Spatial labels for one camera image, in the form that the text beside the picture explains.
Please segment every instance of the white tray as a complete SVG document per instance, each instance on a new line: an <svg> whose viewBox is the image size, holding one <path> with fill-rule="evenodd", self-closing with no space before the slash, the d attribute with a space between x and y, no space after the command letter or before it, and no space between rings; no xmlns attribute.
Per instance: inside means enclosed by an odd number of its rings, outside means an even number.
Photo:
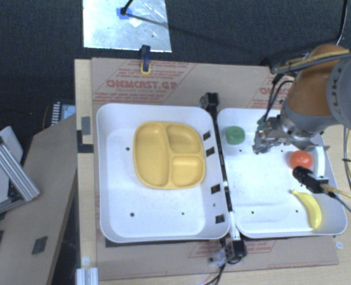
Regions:
<svg viewBox="0 0 351 285"><path fill-rule="evenodd" d="M292 168L288 165L288 158L297 150L296 147L281 145L273 147L268 153L253 153L256 121L263 114L263 110L257 109L224 109L218 115L235 223L240 232L257 239L337 235L343 232L347 219L338 201L324 194L314 195L322 210L322 223L313 229L308 224L306 209L290 193L292 189L310 193L292 176ZM276 115L277 111L271 111L270 116ZM245 130L246 137L242 144L227 143L225 130L230 126ZM323 145L320 135L312 141ZM329 178L329 184L336 188L327 153L324 155L324 174Z"/></svg>
<svg viewBox="0 0 351 285"><path fill-rule="evenodd" d="M204 149L204 180L189 189L153 189L141 183L134 170L135 130L150 121L179 122L199 135L210 132ZM198 107L107 104L96 116L100 174L100 225L114 242L218 239L229 229L222 173L210 115ZM220 191L211 193L211 187Z"/></svg>

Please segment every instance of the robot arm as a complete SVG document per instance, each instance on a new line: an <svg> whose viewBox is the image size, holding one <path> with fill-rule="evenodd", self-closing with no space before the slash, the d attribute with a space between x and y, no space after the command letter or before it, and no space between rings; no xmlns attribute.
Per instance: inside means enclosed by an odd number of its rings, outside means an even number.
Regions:
<svg viewBox="0 0 351 285"><path fill-rule="evenodd" d="M310 53L310 60L329 57L298 72L280 114L265 119L257 129L254 153L268 152L280 144L311 151L315 147L311 138L328 126L342 124L351 129L351 51L344 55L343 50L322 45ZM284 66L281 70L288 72L291 68Z"/></svg>

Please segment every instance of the blue tape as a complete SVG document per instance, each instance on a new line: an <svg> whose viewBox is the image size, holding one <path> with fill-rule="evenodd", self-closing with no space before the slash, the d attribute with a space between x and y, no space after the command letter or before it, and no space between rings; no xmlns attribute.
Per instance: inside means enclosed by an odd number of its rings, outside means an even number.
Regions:
<svg viewBox="0 0 351 285"><path fill-rule="evenodd" d="M127 15L133 15L132 10L130 8L127 9L127 14L126 15L121 15L121 9L122 9L122 7L119 7L119 8L116 9L117 16L121 20L127 20L127 19L129 19L129 16L127 16Z"/></svg>

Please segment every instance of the binder clip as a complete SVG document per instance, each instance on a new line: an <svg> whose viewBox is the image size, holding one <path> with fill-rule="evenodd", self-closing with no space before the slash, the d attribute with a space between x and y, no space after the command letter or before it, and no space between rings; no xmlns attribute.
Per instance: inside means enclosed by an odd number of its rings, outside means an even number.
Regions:
<svg viewBox="0 0 351 285"><path fill-rule="evenodd" d="M141 63L141 74L150 75L151 65L150 65L150 46L142 45L142 48L138 52L138 57L142 60Z"/></svg>

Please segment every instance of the dark floor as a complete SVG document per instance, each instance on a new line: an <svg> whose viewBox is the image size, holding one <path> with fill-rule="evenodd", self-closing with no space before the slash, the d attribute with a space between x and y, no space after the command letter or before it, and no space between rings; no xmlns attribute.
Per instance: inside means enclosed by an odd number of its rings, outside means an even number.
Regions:
<svg viewBox="0 0 351 285"><path fill-rule="evenodd" d="M246 65L264 58L275 64L335 42L343 5L343 0L165 1L173 52L153 53L153 59ZM0 0L0 129L11 125L25 149L42 130L47 106L74 99L75 58L137 57L84 48L82 24L82 0ZM341 45L351 48L351 0ZM71 244L64 248L71 250Z"/></svg>

